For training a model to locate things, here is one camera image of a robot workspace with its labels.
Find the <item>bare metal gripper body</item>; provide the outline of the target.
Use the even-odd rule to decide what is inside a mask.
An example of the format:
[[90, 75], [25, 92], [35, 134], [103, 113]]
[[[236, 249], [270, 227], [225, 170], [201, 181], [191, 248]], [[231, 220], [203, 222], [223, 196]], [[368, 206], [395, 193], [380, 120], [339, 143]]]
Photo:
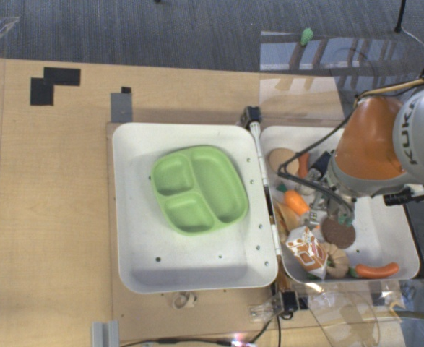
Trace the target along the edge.
[[354, 204], [342, 197], [335, 187], [327, 184], [326, 179], [309, 179], [314, 185], [314, 198], [310, 204], [315, 211], [324, 211], [329, 218], [338, 223], [353, 223]]

